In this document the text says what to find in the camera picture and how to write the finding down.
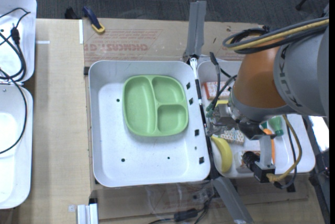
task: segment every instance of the white plastic tray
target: white plastic tray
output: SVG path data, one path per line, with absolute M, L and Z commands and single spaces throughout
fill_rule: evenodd
M 122 113 L 122 87 L 135 75 L 166 75 L 184 87 L 189 122 L 179 134 L 132 134 Z M 210 170 L 194 74 L 180 61 L 98 61 L 89 71 L 93 170 L 106 187 L 194 182 Z
M 23 81 L 26 81 L 34 73 L 35 67 L 37 3 L 36 0 L 1 0 L 0 15 L 17 7 L 30 12 L 18 25 L 20 46 L 27 66 L 27 72 L 23 78 Z M 24 13 L 22 10 L 16 10 L 0 18 L 0 31 L 5 37 L 9 37 L 13 24 L 16 25 Z M 13 74 L 20 68 L 19 58 L 7 43 L 0 45 L 0 66 L 8 74 Z M 30 192 L 33 100 L 26 89 L 23 87 L 21 89 L 27 100 L 27 124 L 19 143 L 0 155 L 0 209 L 20 205 Z M 17 87 L 0 83 L 0 151 L 10 147 L 21 134 L 24 111 L 24 101 Z
M 220 61 L 219 62 L 221 68 L 225 70 L 230 75 L 236 75 L 240 68 L 241 62 L 239 61 Z M 215 70 L 215 66 L 210 61 L 205 61 L 198 66 L 198 76 L 200 84 L 203 85 L 205 82 L 216 82 L 217 81 L 217 73 Z M 226 81 L 227 77 L 221 74 L 221 81 Z M 209 105 L 210 101 L 206 98 L 206 93 L 204 87 L 202 87 L 202 97 L 205 108 Z M 311 171 L 315 166 L 315 156 L 308 138 L 308 134 L 306 128 L 304 126 L 304 122 L 300 115 L 288 115 L 288 120 L 293 125 L 297 136 L 299 138 L 301 148 L 303 150 L 303 155 L 301 161 L 297 166 L 298 173 L 307 173 Z M 282 130 L 284 134 L 280 137 L 276 137 L 275 140 L 275 166 L 276 166 L 276 174 L 284 173 L 293 163 L 293 154 L 289 144 L 288 134 L 286 131 L 286 125 L 284 120 L 282 121 Z M 293 145 L 295 147 L 296 156 L 298 156 L 298 147 L 295 143 L 295 140 L 292 136 Z M 215 160 L 216 167 L 220 167 L 220 152 L 218 151 L 216 145 L 211 143 L 213 148 L 213 155 Z M 230 144 L 230 148 L 232 150 L 233 155 L 241 150 L 252 150 L 259 151 L 260 145 L 257 140 L 249 140 L 245 137 L 244 145 L 238 144 Z M 239 178 L 239 177 L 253 177 L 253 173 L 239 173 L 236 170 L 235 162 L 230 168 L 230 170 L 224 174 L 223 176 L 229 178 Z

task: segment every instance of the banana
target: banana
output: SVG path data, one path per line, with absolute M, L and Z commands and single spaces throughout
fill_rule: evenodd
M 214 142 L 221 155 L 221 171 L 226 173 L 232 165 L 232 152 L 228 142 L 223 138 L 211 136 L 210 139 Z

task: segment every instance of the table surface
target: table surface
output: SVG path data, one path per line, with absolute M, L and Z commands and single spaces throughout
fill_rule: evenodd
M 72 209 L 88 204 L 91 174 L 79 30 L 78 20 L 36 21 L 35 72 L 25 84 L 34 99 L 31 190 L 27 200 L 14 209 L 13 223 L 76 223 Z M 304 199 L 247 205 L 247 209 L 256 223 L 322 223 L 314 188 L 308 180 L 305 184 Z M 145 224 L 155 219 L 147 216 L 101 223 Z M 226 208 L 216 208 L 201 223 L 233 221 Z

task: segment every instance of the green plate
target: green plate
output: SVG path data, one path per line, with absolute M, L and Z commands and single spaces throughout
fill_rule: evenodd
M 133 76 L 125 81 L 122 95 L 127 127 L 136 135 L 171 136 L 188 124 L 184 89 L 172 77 Z

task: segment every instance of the yellow and blue tool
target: yellow and blue tool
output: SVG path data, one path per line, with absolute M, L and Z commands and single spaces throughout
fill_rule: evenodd
M 97 33 L 103 33 L 105 31 L 105 27 L 99 23 L 98 19 L 96 18 L 95 14 L 93 11 L 88 8 L 87 6 L 83 7 L 83 12 L 85 16 L 87 16 L 92 24 L 92 28 L 97 32 Z

